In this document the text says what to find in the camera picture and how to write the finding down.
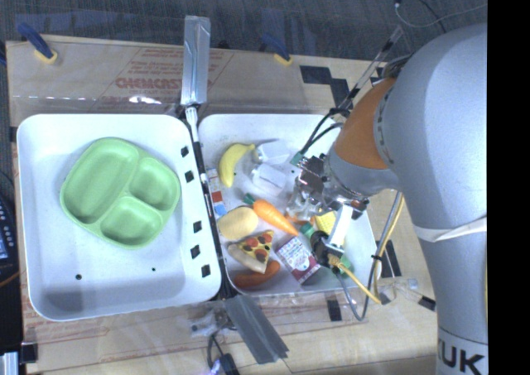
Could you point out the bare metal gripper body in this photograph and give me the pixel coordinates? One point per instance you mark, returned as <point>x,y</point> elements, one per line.
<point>311,176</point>

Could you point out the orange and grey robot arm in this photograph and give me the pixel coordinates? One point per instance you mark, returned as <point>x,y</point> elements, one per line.
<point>439,150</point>

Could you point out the clear plastic bottle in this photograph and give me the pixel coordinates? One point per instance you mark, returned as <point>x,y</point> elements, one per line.
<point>273,152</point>
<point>271,179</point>

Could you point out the green bottle yellow label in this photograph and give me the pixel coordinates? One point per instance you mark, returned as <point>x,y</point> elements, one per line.
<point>325,221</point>

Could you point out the orange carrot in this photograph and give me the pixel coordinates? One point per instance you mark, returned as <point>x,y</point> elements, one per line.
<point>273,214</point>

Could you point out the yellow banana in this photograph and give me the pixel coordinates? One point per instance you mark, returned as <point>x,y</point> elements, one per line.
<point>229,162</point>

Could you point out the red and white carton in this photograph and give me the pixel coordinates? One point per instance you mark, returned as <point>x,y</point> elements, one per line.
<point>298,259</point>

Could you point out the yellow bread roll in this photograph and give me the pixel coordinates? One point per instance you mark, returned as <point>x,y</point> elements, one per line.
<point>238,222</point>

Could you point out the white plastic tray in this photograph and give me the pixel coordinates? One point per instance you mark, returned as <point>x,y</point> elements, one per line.
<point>232,129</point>
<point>124,282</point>

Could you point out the pizza slice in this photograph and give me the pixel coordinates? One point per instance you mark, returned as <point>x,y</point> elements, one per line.
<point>254,251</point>

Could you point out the white carton orange blue print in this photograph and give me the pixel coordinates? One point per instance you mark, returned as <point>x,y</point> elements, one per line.
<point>217,197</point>

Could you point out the orange sausage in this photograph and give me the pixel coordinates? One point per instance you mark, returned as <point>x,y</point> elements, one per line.
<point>252,279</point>

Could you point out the green divided plate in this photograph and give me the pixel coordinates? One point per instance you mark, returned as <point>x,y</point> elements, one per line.
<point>103,187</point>

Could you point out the brown cardboard board red print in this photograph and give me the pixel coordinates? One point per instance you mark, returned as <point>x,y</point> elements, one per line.
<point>103,71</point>

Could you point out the black cylinder on white bracket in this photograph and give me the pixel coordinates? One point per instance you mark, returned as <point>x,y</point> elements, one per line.
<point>340,224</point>

